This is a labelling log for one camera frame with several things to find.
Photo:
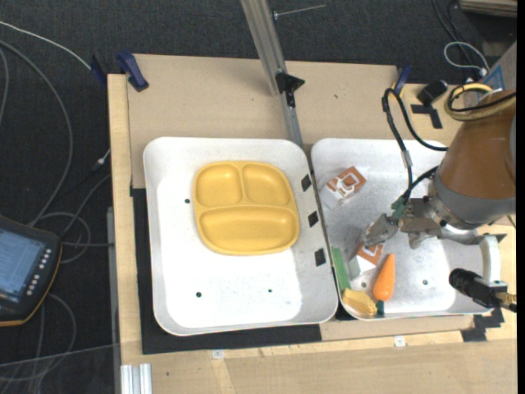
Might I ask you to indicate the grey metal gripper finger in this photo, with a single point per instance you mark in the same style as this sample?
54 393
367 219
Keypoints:
422 238
379 230

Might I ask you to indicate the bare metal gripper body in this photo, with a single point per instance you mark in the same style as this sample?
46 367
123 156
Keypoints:
420 216

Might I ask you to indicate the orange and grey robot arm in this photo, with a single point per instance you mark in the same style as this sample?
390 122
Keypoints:
477 166

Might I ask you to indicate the white plastic tray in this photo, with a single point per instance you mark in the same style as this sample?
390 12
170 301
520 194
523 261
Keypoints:
414 269
238 290

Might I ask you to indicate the white and orange carton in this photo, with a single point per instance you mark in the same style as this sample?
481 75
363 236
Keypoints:
365 261
342 187

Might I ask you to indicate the orange carrot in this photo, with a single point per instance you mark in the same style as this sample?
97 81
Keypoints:
385 279

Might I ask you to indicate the green block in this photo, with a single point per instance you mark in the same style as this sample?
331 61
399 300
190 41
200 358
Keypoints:
341 269

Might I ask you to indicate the thin black rod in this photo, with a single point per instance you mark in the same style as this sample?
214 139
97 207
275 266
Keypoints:
324 224

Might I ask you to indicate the yellow corn cob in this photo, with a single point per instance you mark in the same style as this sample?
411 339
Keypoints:
359 302

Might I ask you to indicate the black block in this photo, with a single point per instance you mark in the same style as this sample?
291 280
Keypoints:
431 90

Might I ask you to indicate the yellow divided plate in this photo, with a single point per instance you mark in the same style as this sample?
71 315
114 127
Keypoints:
246 212

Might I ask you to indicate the brown cardboard board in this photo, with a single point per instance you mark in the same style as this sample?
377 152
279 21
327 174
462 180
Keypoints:
213 101

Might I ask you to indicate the black cylinder on white bracket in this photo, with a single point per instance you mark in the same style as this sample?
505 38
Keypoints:
476 287

